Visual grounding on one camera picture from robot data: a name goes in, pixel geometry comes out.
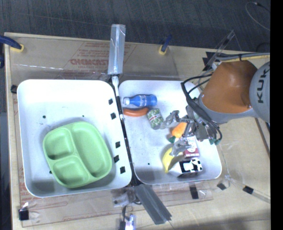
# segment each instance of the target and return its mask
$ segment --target white plastic tray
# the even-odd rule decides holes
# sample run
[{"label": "white plastic tray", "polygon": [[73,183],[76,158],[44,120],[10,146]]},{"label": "white plastic tray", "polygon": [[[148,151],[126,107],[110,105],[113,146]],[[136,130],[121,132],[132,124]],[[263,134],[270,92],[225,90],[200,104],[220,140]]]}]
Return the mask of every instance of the white plastic tray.
[{"label": "white plastic tray", "polygon": [[[185,116],[187,102],[181,89],[180,81],[167,80],[127,80],[120,84],[119,95],[124,97],[136,94],[154,94],[157,97],[157,106],[165,119],[172,111],[179,110],[179,116]],[[190,82],[186,83],[187,90],[194,87]],[[191,97],[197,97],[199,91],[191,92]],[[200,152],[200,161],[203,171],[188,178],[177,178],[164,172],[162,157],[172,147],[167,140],[170,137],[170,129],[153,130],[147,116],[125,116],[125,127],[130,145],[135,174],[145,184],[166,184],[186,181],[202,181],[219,177],[222,165],[215,145],[209,140],[197,141]]]},{"label": "white plastic tray", "polygon": [[[31,194],[37,197],[70,195],[122,188],[130,183],[132,171],[114,91],[108,83],[99,80],[25,80],[19,84],[17,94],[25,185]],[[111,172],[103,179],[69,189],[49,173],[42,142],[49,131],[78,121],[96,126],[112,158],[119,160],[113,162]]]}]

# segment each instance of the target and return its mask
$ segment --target sausage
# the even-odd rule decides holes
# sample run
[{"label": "sausage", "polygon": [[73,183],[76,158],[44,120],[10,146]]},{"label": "sausage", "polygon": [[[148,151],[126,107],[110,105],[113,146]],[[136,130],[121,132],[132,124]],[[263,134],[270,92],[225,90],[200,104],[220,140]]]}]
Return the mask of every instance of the sausage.
[{"label": "sausage", "polygon": [[126,116],[131,116],[131,117],[140,117],[144,116],[147,114],[149,111],[148,107],[144,107],[142,109],[129,109],[129,108],[123,108],[123,114]]}]

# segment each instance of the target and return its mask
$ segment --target green can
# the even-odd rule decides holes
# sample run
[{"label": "green can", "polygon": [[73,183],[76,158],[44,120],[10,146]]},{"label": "green can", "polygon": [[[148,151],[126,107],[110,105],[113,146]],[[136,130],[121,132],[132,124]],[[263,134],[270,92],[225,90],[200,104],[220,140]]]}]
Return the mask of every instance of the green can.
[{"label": "green can", "polygon": [[147,113],[147,118],[150,122],[152,129],[159,129],[161,123],[164,122],[160,109],[152,109]]}]

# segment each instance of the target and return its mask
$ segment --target green tray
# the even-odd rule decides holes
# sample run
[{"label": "green tray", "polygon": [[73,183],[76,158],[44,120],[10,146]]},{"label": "green tray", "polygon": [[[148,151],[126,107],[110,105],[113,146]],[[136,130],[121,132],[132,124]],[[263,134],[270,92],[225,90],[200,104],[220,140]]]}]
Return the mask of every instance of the green tray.
[{"label": "green tray", "polygon": [[76,188],[108,175],[112,158],[95,126],[87,122],[56,128],[44,138],[43,149],[55,179]]}]

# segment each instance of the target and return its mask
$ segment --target clear plastic sheet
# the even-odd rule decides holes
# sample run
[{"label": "clear plastic sheet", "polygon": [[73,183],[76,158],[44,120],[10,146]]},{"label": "clear plastic sheet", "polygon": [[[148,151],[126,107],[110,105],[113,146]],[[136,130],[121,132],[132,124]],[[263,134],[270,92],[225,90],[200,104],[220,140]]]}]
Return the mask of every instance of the clear plastic sheet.
[{"label": "clear plastic sheet", "polygon": [[[22,53],[12,52],[10,49],[7,51],[10,57],[7,67],[10,67],[11,72],[9,83],[12,86],[18,86],[27,79],[109,80],[107,74],[109,41],[19,34],[11,36],[25,47]],[[119,81],[180,80],[199,75],[202,71],[204,66],[202,58],[206,57],[203,49],[196,49],[196,55],[200,57],[194,62],[194,65],[198,66],[195,68],[192,68],[191,63],[183,60],[190,54],[188,49],[168,48],[164,56],[157,53],[158,49],[159,46],[156,45],[126,43],[123,74],[119,77]],[[145,229],[155,227],[142,213],[144,207],[131,202],[127,196],[130,187],[50,198],[31,195],[24,184],[18,104],[14,92],[12,92],[12,101],[19,201],[20,207],[23,208],[27,204],[29,211],[29,220],[21,221],[22,227],[110,215],[121,219],[124,206],[127,216],[130,214],[136,216],[139,227]],[[153,190],[173,215],[171,222],[165,224],[168,229],[180,229],[185,226],[183,222],[187,221],[185,220],[187,216],[190,219],[189,226],[195,227],[233,223],[237,220],[250,222],[271,219],[269,157],[267,151],[263,151],[263,141],[251,137],[252,134],[259,132],[254,122],[250,118],[241,121],[241,125],[250,127],[247,130],[239,130],[236,120],[221,126],[224,139],[217,148],[223,171],[216,180],[153,186]],[[251,154],[250,147],[255,148],[255,154]]]}]

